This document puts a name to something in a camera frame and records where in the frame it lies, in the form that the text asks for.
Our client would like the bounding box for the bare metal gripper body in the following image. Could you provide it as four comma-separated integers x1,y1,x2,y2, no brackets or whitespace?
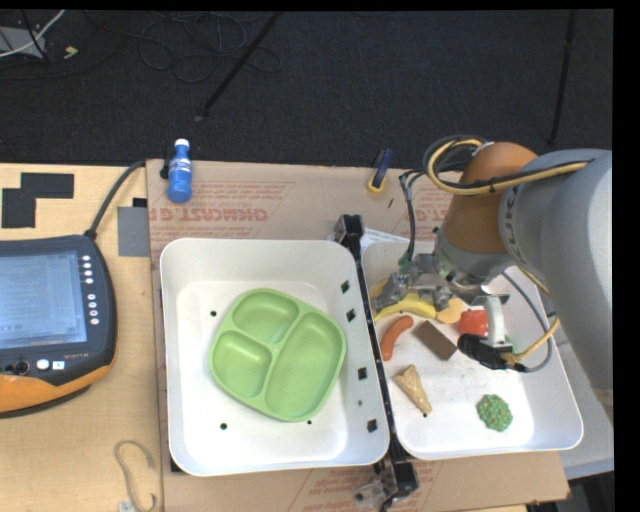
399,252,484,297

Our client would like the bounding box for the yellow biscuit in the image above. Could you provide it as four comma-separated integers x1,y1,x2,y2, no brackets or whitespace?
436,298,467,325

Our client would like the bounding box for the yellow banana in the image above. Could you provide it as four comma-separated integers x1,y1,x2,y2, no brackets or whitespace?
371,291,437,324

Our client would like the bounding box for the red cube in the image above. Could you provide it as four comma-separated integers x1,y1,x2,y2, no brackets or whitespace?
459,309,489,338

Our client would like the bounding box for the brown chocolate bar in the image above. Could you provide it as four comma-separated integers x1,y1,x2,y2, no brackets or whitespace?
415,319,459,362

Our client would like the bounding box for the orange sausage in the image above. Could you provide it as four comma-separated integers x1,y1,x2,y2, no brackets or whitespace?
379,314,416,363

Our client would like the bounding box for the thin black rod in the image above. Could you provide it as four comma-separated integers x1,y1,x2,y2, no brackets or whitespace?
347,233,407,469

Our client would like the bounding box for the beige ice cream cone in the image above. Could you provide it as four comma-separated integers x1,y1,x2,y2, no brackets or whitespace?
391,363,433,417

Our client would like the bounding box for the white plastic tray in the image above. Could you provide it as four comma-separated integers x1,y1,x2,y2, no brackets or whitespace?
159,237,392,478
361,238,586,462

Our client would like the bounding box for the green round broccoli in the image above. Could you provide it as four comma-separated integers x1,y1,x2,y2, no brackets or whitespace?
475,393,515,434

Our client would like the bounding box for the green divided plate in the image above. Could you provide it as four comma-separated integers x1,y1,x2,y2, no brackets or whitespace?
207,287,348,423

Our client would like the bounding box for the brown cardboard board red print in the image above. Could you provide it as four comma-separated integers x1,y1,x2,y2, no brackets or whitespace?
144,158,572,512

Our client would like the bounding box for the blue bottle white cap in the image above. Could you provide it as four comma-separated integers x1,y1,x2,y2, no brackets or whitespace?
166,137,195,205

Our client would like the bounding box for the black cylinder on white bracket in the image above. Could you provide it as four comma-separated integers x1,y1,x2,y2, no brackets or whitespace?
456,294,517,372

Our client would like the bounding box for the black block with thin wires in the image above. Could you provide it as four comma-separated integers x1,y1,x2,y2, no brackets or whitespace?
353,458,421,509
331,213,366,246

